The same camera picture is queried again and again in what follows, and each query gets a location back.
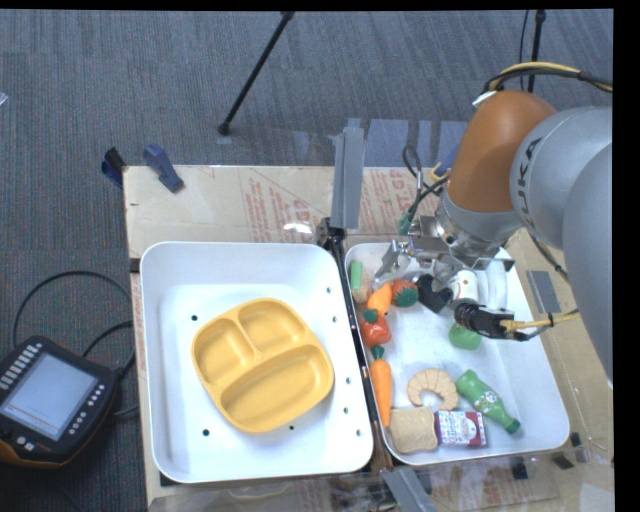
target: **toy pepper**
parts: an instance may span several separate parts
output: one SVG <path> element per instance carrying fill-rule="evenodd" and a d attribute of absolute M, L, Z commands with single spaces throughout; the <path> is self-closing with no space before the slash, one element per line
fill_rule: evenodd
<path fill-rule="evenodd" d="M 387 281 L 367 299 L 367 309 L 375 309 L 379 315 L 386 315 L 393 300 L 393 286 Z"/>
<path fill-rule="evenodd" d="M 384 315 L 378 314 L 377 309 L 367 309 L 362 314 L 360 322 L 360 336 L 367 348 L 383 345 L 391 341 L 391 330 Z"/>

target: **blue clip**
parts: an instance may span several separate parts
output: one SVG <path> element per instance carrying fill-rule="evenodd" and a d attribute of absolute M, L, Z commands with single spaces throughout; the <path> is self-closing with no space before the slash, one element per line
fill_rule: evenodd
<path fill-rule="evenodd" d="M 175 192 L 184 186 L 184 181 L 180 179 L 169 157 L 160 146 L 157 144 L 147 145 L 142 156 L 147 165 L 160 172 L 160 181 L 171 192 Z"/>

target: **cardboard surface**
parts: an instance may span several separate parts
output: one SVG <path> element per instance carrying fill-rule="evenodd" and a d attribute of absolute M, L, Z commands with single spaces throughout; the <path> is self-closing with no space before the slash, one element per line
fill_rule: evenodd
<path fill-rule="evenodd" d="M 139 260 L 150 245 L 168 240 L 309 242 L 315 227 L 330 215 L 332 167 L 220 167 L 175 166 L 185 188 L 172 194 L 149 167 L 129 167 L 123 173 L 125 215 L 129 253 Z M 347 245 L 357 241 L 388 239 L 397 221 L 415 197 L 415 179 L 406 169 L 365 168 L 360 203 L 360 229 L 350 231 Z M 421 204 L 420 213 L 431 215 L 437 198 Z M 527 270 L 548 272 L 562 311 L 575 307 L 571 288 L 538 253 L 529 235 L 518 231 L 505 247 L 516 261 L 516 269 L 531 310 L 537 311 L 535 290 Z M 562 263 L 562 255 L 554 252 Z M 146 357 L 140 295 L 140 276 L 131 274 L 136 332 L 140 411 L 143 427 L 147 501 L 152 510 L 174 510 L 165 498 L 202 491 L 202 486 L 160 485 L 160 474 L 153 464 L 149 439 L 149 410 Z M 487 470 L 490 485 L 476 473 L 458 485 L 460 475 L 451 468 L 437 476 L 438 510 L 465 510 L 495 507 L 501 510 L 613 510 L 615 501 L 613 389 L 581 320 L 565 322 L 541 336 L 571 423 L 581 445 L 569 442 L 559 452 L 570 461 L 568 469 L 556 464 L 536 465 L 542 480 L 517 484 L 504 477 L 502 461 Z M 553 458 L 554 454 L 532 455 Z M 474 471 L 465 466 L 468 472 Z M 215 486 L 204 486 L 215 489 Z M 334 487 L 320 486 L 316 498 L 329 503 Z"/>

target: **toy tomato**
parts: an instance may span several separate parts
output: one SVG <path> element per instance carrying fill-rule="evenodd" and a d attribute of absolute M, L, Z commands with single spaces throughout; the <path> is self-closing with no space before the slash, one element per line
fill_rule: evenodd
<path fill-rule="evenodd" d="M 391 341 L 391 330 L 383 315 L 379 315 L 375 309 L 367 309 L 362 316 L 364 320 L 360 322 L 360 336 L 367 348 Z"/>
<path fill-rule="evenodd" d="M 411 281 L 396 279 L 391 290 L 392 302 L 399 308 L 408 308 L 418 302 L 418 286 Z"/>

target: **yellow divided plate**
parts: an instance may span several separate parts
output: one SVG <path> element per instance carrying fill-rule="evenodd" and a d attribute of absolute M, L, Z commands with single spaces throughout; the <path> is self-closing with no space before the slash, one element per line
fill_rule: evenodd
<path fill-rule="evenodd" d="M 307 323 L 285 302 L 261 298 L 203 325 L 191 345 L 200 381 L 245 432 L 268 432 L 304 414 L 333 386 L 333 365 Z"/>

